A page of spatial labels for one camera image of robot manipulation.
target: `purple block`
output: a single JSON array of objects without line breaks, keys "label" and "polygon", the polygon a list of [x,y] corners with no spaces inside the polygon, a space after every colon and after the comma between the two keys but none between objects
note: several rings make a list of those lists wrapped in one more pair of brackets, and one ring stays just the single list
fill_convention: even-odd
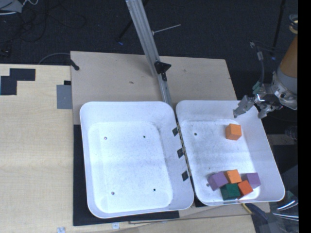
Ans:
[{"label": "purple block", "polygon": [[229,181],[227,180],[223,172],[218,172],[218,173],[210,175],[207,181],[213,191],[229,183]]},{"label": "purple block", "polygon": [[245,179],[248,180],[253,189],[261,185],[258,173],[246,173]]}]

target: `black bracket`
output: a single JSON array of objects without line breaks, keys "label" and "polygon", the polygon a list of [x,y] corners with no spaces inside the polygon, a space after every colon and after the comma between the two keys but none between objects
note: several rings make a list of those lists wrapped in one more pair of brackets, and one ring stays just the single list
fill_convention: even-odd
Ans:
[{"label": "black bracket", "polygon": [[167,63],[163,63],[163,62],[160,62],[160,61],[156,61],[156,62],[155,62],[155,69],[156,69],[156,72],[157,72],[158,74],[161,73],[161,75],[162,75],[162,80],[163,80],[163,81],[167,81],[165,72],[166,72],[171,66],[172,66],[172,65],[167,64]]}]

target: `empty white tray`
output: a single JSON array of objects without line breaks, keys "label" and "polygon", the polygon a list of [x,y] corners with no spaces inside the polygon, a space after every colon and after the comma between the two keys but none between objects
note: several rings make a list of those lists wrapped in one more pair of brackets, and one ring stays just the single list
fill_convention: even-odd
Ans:
[{"label": "empty white tray", "polygon": [[99,218],[189,208],[194,200],[173,109],[161,101],[80,110],[87,204]]},{"label": "empty white tray", "polygon": [[[239,101],[185,100],[177,104],[176,114],[183,137],[194,190],[205,205],[224,205],[279,201],[285,189],[275,163],[258,110],[233,117]],[[237,141],[225,137],[228,124],[239,124],[242,137]],[[243,175],[257,172],[261,186],[240,200],[223,200],[220,189],[208,186],[209,175],[237,169]]]}]

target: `wooden table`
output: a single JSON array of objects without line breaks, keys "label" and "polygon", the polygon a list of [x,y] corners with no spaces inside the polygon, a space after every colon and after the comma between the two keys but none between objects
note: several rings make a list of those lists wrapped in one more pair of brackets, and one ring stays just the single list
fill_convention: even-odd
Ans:
[{"label": "wooden table", "polygon": [[[111,82],[108,87],[119,80],[114,91],[122,92],[119,96],[107,92],[107,100],[161,100],[158,83],[148,74],[145,56],[72,52],[71,58],[81,70],[86,62],[104,63],[103,81]],[[161,61],[172,64],[167,76],[174,104],[184,99],[236,100],[225,60],[162,57]],[[124,63],[127,66],[121,74]],[[18,81],[16,95],[0,96],[0,232],[55,233],[58,227],[65,227],[69,233],[117,231],[110,223],[72,225],[73,124],[77,107],[58,109],[56,86],[72,79],[73,68],[4,64],[0,65],[0,76],[9,76],[10,68],[34,68],[35,81]],[[73,81],[75,91],[78,86]],[[89,99],[74,92],[72,98],[74,104]],[[258,206],[270,210],[268,203]],[[240,204],[193,206],[180,211],[178,220],[147,223],[120,222],[119,227],[129,232],[188,232],[191,225],[196,229],[208,225],[214,232],[255,232],[251,216]]]}]

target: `wooden block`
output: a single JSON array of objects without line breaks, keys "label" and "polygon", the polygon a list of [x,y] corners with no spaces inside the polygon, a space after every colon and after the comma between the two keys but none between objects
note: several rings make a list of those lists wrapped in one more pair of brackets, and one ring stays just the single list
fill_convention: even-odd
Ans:
[{"label": "wooden block", "polygon": [[241,126],[230,123],[225,129],[225,137],[229,140],[238,140],[242,136]]},{"label": "wooden block", "polygon": [[218,172],[210,175],[207,179],[210,187],[213,191],[215,191],[217,188],[222,187],[225,184],[228,184],[229,181],[224,175],[224,172]]},{"label": "wooden block", "polygon": [[220,188],[224,200],[234,200],[241,196],[238,184],[225,184]]},{"label": "wooden block", "polygon": [[241,196],[239,197],[239,199],[253,191],[253,188],[249,184],[248,180],[238,183],[238,187],[241,193]]},{"label": "wooden block", "polygon": [[244,180],[247,180],[253,189],[261,185],[258,173],[246,173],[244,176]]},{"label": "wooden block", "polygon": [[242,182],[241,176],[237,169],[224,172],[230,184]]}]

